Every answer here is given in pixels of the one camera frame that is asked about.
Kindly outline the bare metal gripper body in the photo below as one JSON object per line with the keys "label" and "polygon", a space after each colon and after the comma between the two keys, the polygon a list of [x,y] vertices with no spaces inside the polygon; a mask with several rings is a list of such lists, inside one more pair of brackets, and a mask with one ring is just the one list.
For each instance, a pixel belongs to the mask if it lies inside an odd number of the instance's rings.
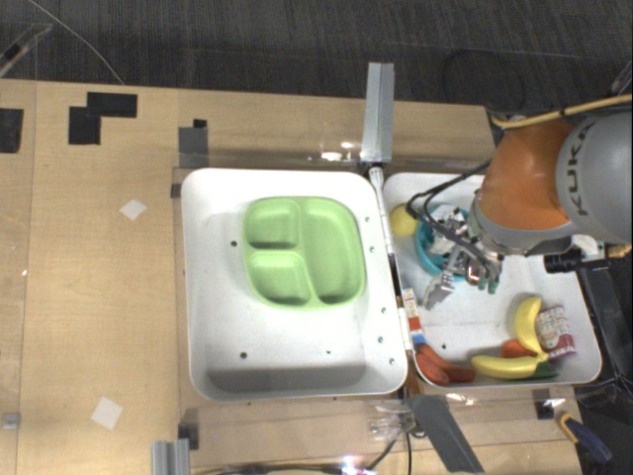
{"label": "bare metal gripper body", "polygon": [[458,256],[460,274],[500,274],[501,261],[494,252],[484,250],[482,240],[474,236],[465,211],[449,211],[436,219],[436,235],[450,241]]}

